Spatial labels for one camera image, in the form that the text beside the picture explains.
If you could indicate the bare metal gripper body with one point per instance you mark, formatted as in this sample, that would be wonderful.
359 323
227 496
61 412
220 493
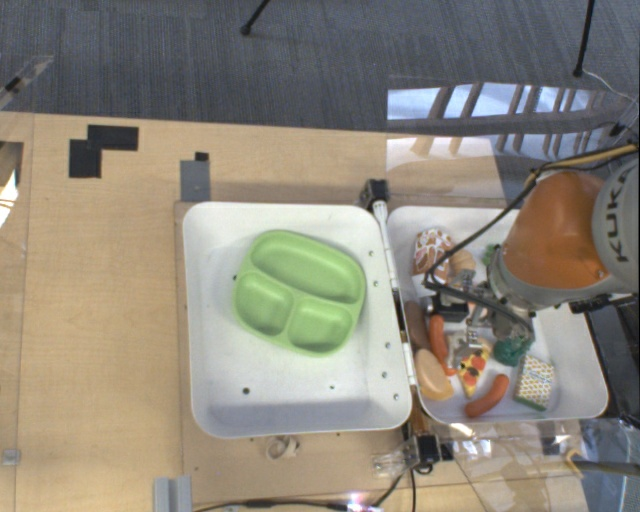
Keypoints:
502 325

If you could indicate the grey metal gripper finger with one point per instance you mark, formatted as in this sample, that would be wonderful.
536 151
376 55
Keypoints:
464 280
459 350

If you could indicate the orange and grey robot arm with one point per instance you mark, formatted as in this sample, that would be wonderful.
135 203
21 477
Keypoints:
555 240

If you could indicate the tan bread roll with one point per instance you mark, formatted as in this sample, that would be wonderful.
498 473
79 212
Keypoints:
462 261

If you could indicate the yellow pizza slice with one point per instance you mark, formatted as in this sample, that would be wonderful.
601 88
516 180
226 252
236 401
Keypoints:
472 375

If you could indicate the green broccoli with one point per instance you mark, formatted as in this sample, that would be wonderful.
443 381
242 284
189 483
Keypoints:
511 352

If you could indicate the peach oval bread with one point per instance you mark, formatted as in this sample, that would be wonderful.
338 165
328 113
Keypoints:
432 377

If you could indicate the pink and white frosted biscuit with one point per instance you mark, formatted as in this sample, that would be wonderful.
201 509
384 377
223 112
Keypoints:
430 250

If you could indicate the brown sausage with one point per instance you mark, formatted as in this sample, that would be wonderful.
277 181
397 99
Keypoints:
416 325

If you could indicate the red sausage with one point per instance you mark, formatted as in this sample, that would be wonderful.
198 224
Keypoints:
487 397

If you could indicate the yellow patterned carton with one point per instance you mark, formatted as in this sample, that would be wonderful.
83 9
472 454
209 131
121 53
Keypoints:
535 382

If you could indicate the white plastic tray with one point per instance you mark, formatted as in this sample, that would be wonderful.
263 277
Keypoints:
570 360
300 390

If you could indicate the thin black and white rod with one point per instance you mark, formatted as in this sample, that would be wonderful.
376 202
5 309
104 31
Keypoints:
389 250

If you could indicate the green divided plate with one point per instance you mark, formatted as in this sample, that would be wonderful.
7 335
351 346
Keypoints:
300 280

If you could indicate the beige loop band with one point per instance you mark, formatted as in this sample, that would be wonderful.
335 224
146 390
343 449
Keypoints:
282 447

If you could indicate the black cylinder on white bracket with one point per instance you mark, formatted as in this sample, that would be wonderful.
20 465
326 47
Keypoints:
450 306

